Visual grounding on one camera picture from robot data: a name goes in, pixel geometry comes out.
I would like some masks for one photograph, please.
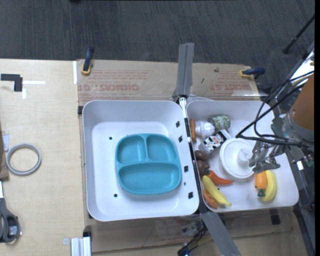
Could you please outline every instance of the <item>dark gray floor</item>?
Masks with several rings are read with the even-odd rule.
[[[266,70],[262,88],[283,82],[315,38],[315,0],[96,1],[1,0],[0,58],[177,62],[195,43],[193,62]]]

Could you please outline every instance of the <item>black metal pole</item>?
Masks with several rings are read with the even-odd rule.
[[[283,49],[283,53],[287,54],[289,52],[290,47],[297,41],[297,39],[301,36],[301,34],[307,29],[307,27],[313,22],[315,19],[315,14],[312,16],[312,18],[304,25],[304,27],[300,30],[300,32],[294,37],[294,39],[288,44],[288,46]]]

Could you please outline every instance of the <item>yellow banana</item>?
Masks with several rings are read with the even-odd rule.
[[[225,195],[222,194],[213,181],[206,175],[203,176],[202,182],[206,191],[210,193],[210,195],[214,198],[214,200],[221,205],[231,206],[232,204],[228,202]]]
[[[270,170],[266,170],[265,174],[267,179],[267,187],[264,193],[265,196],[263,197],[263,201],[267,202],[272,200],[276,196],[277,179],[276,179],[276,175]]]

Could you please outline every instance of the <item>white ring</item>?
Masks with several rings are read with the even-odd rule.
[[[19,149],[31,149],[33,150],[36,155],[38,156],[38,162],[35,164],[35,166],[33,168],[31,168],[30,170],[27,170],[27,171],[19,171],[19,170],[16,170],[14,169],[11,165],[10,165],[10,158],[11,158],[11,155],[16,152],[17,150]],[[22,144],[17,144],[15,146],[13,146],[12,148],[10,148],[10,150],[8,151],[8,154],[6,155],[6,164],[8,165],[8,168],[9,170],[15,174],[15,175],[19,175],[19,176],[26,176],[26,175],[29,175],[29,174],[32,174],[33,172],[35,172],[40,164],[41,164],[41,154],[40,154],[40,151],[39,149],[37,149],[34,145],[32,144],[27,144],[27,143],[22,143]]]

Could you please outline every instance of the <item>black scissors handle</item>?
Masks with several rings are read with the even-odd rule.
[[[9,227],[16,226],[16,234],[9,233]],[[10,243],[18,238],[20,233],[20,224],[18,218],[13,215],[6,206],[4,198],[0,198],[0,238]]]

